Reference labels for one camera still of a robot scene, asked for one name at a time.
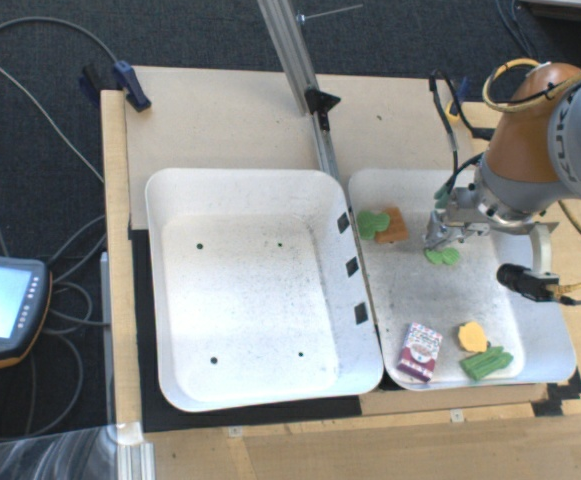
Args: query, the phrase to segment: red and white box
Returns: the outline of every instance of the red and white box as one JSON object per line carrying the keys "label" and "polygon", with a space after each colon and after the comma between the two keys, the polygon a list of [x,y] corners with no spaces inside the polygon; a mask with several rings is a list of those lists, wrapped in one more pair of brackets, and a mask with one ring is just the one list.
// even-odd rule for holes
{"label": "red and white box", "polygon": [[423,382],[432,379],[443,336],[437,331],[416,322],[410,324],[397,370]]}

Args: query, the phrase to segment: white tray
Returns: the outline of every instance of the white tray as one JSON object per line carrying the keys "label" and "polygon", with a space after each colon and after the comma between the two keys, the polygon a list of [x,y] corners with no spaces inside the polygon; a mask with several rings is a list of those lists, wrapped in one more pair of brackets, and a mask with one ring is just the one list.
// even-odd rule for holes
{"label": "white tray", "polygon": [[146,204],[159,382],[172,405],[196,412],[376,387],[381,352],[361,271],[348,272],[357,251],[336,181],[165,169]]}
{"label": "white tray", "polygon": [[[496,280],[502,263],[532,266],[527,236],[493,232],[455,243],[461,259],[452,267],[432,265],[424,257],[423,235],[434,207],[433,194],[448,176],[449,172],[436,170],[373,169],[355,173],[349,183],[356,214],[397,206],[410,233],[407,241],[394,244],[362,240],[386,371],[397,384],[413,390],[568,379],[576,358],[558,304],[532,302]],[[471,173],[463,173],[457,185],[465,186],[471,178]],[[469,320],[484,327],[493,345],[503,345],[514,355],[510,366],[479,382],[459,365],[469,354],[460,349],[457,330]],[[396,369],[412,322],[444,337],[429,383]]]}

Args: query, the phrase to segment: wooden table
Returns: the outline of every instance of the wooden table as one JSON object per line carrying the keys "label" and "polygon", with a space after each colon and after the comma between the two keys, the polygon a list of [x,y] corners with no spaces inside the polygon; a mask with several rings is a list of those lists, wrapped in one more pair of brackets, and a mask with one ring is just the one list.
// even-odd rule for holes
{"label": "wooden table", "polygon": [[[141,421],[128,226],[129,222],[134,227],[145,226],[145,216],[136,202],[141,184],[134,189],[132,209],[130,186],[137,177],[145,177],[163,164],[159,154],[135,151],[132,154],[145,156],[146,172],[137,173],[142,168],[134,167],[129,175],[129,149],[135,147],[129,141],[137,134],[169,136],[174,141],[181,133],[207,134],[217,129],[229,133],[230,123],[238,120],[236,126],[259,130],[250,133],[248,128],[248,140],[257,143],[270,137],[273,125],[281,124],[283,130],[303,126],[294,121],[301,116],[294,114],[294,101],[281,73],[172,68],[138,68],[137,73],[153,101],[149,111],[136,114],[121,92],[102,94],[118,423]],[[342,181],[364,166],[449,167],[443,129],[426,81],[346,76],[319,80],[322,90],[343,99],[330,115]],[[248,98],[235,100],[237,95],[230,94],[233,89],[245,91]],[[262,105],[270,108],[262,112]],[[499,117],[476,103],[466,104],[465,111],[474,126],[493,127]],[[209,120],[204,112],[214,119]],[[466,157],[483,148],[467,137],[461,125],[457,125],[457,134]],[[284,162],[315,168],[309,137],[298,140],[299,153]],[[254,155],[248,156],[252,150],[246,148],[241,153],[233,151],[228,160],[217,161],[235,164],[228,167],[244,162],[254,167],[274,166],[266,159],[265,148],[274,149],[278,144],[274,140],[266,144]],[[383,153],[386,148],[391,154]],[[178,150],[173,151],[175,157],[165,163],[180,165]],[[182,158],[189,153],[185,147],[180,151]],[[184,162],[189,165],[182,166],[195,166],[194,161]],[[581,220],[581,202],[573,202],[571,207]],[[553,234],[554,271],[564,283],[581,281],[581,238],[558,208],[550,209],[545,219],[563,221]],[[581,374],[581,307],[562,309]],[[544,384],[427,393],[374,391],[361,396],[363,414],[356,418],[160,432],[144,437],[154,443],[158,478],[387,479],[397,474],[414,478],[581,478],[581,397],[563,401],[563,416],[535,417],[531,402],[547,397]]]}

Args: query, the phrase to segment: black corner bracket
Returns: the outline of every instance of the black corner bracket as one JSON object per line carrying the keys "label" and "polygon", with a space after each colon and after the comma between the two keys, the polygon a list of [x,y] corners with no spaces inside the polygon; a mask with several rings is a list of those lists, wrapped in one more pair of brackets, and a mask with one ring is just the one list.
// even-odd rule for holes
{"label": "black corner bracket", "polygon": [[310,113],[317,113],[319,128],[323,131],[329,132],[330,121],[328,120],[328,112],[330,112],[330,110],[341,101],[341,98],[321,92],[319,89],[315,89],[314,87],[308,87],[304,96]]}
{"label": "black corner bracket", "polygon": [[581,375],[577,368],[567,384],[548,384],[548,399],[532,402],[532,410],[535,416],[563,416],[563,400],[578,400],[580,395]]}

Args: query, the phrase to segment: white cable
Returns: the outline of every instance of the white cable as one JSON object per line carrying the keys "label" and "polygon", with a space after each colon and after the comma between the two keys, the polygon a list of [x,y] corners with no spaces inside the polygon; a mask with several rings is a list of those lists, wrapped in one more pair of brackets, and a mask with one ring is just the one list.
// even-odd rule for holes
{"label": "white cable", "polygon": [[0,73],[3,76],[5,76],[8,80],[10,80],[14,85],[16,85],[30,99],[30,101],[32,101],[32,103],[35,104],[35,106],[39,109],[39,111],[43,114],[43,116],[48,120],[50,125],[57,132],[59,137],[61,137],[61,139],[63,139],[63,141],[74,152],[74,154],[77,155],[79,157],[79,159],[88,167],[88,169],[90,169],[94,173],[94,175],[97,178],[99,178],[99,181],[101,181],[101,183],[103,183],[103,176],[101,176],[101,174],[99,174],[99,171],[97,171],[95,169],[95,167],[74,146],[74,144],[72,144],[72,142],[70,142],[70,139],[68,139],[68,137],[65,136],[65,134],[61,131],[61,129],[59,128],[57,123],[54,122],[52,117],[50,117],[48,112],[46,112],[46,110],[41,106],[41,103],[39,103],[39,101],[30,93],[30,91],[28,91],[28,89],[26,89],[23,85],[21,85],[21,83],[19,83],[19,81],[16,78],[14,78],[10,73],[8,73],[1,66],[0,66]]}

